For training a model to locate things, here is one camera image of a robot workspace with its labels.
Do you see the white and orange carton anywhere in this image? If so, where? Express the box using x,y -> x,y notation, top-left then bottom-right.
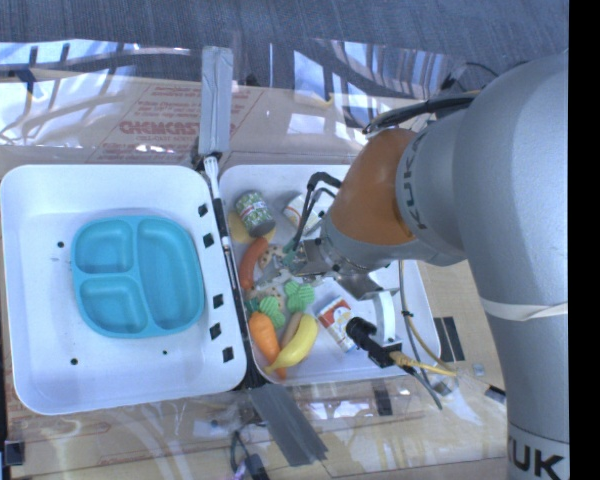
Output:
281,193 -> 327,235

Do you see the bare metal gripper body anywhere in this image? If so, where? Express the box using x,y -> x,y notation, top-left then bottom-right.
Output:
293,236 -> 345,278

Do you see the brown cardboard board red print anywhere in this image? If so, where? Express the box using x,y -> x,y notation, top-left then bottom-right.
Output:
0,75 -> 507,479

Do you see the yellow round toy food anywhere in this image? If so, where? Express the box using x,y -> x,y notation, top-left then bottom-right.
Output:
227,210 -> 277,245

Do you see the red and white carton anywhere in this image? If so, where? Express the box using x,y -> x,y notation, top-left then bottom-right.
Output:
315,296 -> 360,355

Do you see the white plastic tray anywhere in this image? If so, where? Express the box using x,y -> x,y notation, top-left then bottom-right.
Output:
218,163 -> 442,387
0,163 -> 248,416

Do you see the orange toy sausage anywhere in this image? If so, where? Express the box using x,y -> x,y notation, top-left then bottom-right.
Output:
237,236 -> 271,292

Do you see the yellow banana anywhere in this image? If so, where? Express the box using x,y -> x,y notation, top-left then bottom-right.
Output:
263,312 -> 321,375

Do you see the green toy broccoli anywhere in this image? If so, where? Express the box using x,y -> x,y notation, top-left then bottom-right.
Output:
283,279 -> 317,315

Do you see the blue divided plate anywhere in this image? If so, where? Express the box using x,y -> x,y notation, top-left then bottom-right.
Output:
70,215 -> 206,340

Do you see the green and white can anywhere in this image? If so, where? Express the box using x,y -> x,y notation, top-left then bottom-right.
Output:
234,190 -> 277,237

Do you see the black cylinder on white bracket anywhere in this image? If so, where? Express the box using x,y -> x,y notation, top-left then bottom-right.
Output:
344,287 -> 407,369

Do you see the orange carrot with green top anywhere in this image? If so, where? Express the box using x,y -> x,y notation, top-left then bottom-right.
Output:
244,295 -> 289,382

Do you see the brown toy bread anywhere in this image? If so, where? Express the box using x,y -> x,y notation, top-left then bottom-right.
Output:
279,310 -> 305,350

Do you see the brown chocolate chip biscuit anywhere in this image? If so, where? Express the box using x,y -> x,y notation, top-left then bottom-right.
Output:
247,285 -> 287,314
257,243 -> 287,270

